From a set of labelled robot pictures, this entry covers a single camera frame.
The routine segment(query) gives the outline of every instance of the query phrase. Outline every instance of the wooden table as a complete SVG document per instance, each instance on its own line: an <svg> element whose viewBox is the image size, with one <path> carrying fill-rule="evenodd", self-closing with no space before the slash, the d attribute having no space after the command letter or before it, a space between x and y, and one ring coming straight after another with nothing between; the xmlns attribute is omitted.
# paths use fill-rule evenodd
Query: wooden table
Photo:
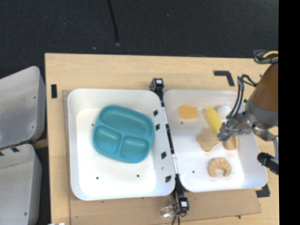
<svg viewBox="0 0 300 225"><path fill-rule="evenodd" d="M63 91L78 88L143 90L153 78L163 78L165 90L237 91L237 76L247 74L257 82L267 67L256 64L253 59L47 53L45 82L52 223L91 225L99 224L99 218L100 224L150 225L172 221L159 218L158 212L170 199L168 196L85 202L73 195L68 182ZM214 71L229 71L235 86L230 86L226 76L216 76ZM252 91L253 88L246 85L245 98ZM271 131L277 134L278 128ZM271 142L256 140L260 151L274 155ZM278 176L267 172L270 197L257 198L254 189L187 193L191 210L181 223L279 224Z"/></svg>

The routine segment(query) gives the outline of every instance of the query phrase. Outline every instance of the dark background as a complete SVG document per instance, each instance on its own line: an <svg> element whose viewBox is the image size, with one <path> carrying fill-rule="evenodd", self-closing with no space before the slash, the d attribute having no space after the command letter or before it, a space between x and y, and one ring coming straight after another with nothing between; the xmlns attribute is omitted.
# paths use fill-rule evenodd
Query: dark background
<svg viewBox="0 0 300 225"><path fill-rule="evenodd" d="M116 27L108 0L0 0L0 78L32 65L45 78L45 53L251 58L278 50L279 0L110 1ZM48 150L37 153L45 225Z"/></svg>

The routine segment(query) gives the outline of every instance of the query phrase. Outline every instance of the gray container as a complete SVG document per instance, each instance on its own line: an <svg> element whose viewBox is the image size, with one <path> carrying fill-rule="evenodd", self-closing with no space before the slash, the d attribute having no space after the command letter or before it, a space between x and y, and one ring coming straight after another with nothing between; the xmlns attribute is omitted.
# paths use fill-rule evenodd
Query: gray container
<svg viewBox="0 0 300 225"><path fill-rule="evenodd" d="M30 143L45 129L45 100L36 66L0 79L0 225L38 220L42 165Z"/></svg>

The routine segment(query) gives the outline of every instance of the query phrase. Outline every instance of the robotic arm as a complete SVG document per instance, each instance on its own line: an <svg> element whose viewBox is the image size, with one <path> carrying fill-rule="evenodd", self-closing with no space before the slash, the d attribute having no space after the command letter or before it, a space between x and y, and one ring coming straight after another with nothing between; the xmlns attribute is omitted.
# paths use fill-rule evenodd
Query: robotic arm
<svg viewBox="0 0 300 225"><path fill-rule="evenodd" d="M254 83L247 75L238 78L237 101L233 110L226 117L227 122L222 124L218 139L227 141L232 135L253 132L265 141L272 141L275 147L275 156L260 153L257 159L272 172L279 174L278 136L269 132L270 128L278 126L278 52L258 50L254 55L257 63L271 65L259 83ZM245 111L239 112L245 83L254 86L255 90L249 100L244 101L246 103Z"/></svg>

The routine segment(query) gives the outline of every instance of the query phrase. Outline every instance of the white egg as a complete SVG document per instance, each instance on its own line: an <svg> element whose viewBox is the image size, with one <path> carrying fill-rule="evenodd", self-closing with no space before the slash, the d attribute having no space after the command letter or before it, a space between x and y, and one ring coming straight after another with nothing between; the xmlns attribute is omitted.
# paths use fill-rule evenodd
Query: white egg
<svg viewBox="0 0 300 225"><path fill-rule="evenodd" d="M231 112L231 107L228 105L222 105L217 109L217 113L220 119L225 119L226 116Z"/></svg>

